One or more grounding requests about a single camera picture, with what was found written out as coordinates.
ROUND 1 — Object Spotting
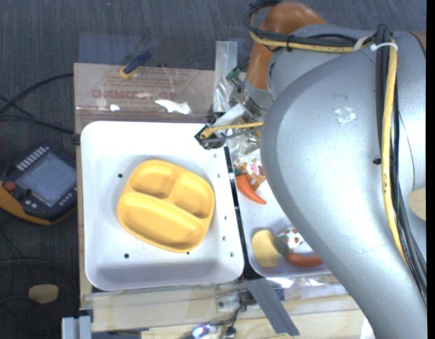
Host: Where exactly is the orange carrot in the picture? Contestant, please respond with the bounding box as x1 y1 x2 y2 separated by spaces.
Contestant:
234 173 268 206

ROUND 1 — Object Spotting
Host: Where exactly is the white strawberry print packet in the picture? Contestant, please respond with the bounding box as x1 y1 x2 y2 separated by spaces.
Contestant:
276 227 306 254

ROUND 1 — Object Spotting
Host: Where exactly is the white plastic tray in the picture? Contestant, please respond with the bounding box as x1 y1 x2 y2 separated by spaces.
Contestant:
80 120 245 292
225 145 333 278

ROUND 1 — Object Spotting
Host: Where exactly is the brown iced biscuit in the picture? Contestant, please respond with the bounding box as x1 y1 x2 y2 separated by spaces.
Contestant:
232 155 267 191

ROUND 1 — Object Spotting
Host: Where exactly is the orange sausage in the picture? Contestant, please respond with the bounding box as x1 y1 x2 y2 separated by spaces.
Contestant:
285 253 324 268

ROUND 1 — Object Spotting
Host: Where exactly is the brown cardboard board red print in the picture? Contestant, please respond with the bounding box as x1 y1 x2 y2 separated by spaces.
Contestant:
73 62 219 298

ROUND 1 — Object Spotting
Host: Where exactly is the yellow divided plate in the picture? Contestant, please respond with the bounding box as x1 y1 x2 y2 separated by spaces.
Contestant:
116 158 217 254

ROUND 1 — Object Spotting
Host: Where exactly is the black cylinder on white bracket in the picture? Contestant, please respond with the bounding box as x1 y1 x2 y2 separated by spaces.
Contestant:
194 104 249 150

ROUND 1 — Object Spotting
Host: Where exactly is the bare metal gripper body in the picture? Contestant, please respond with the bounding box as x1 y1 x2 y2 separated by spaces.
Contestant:
228 88 270 122

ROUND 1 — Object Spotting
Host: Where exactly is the pale yellow bread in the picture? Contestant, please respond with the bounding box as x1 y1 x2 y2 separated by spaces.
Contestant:
28 283 60 304

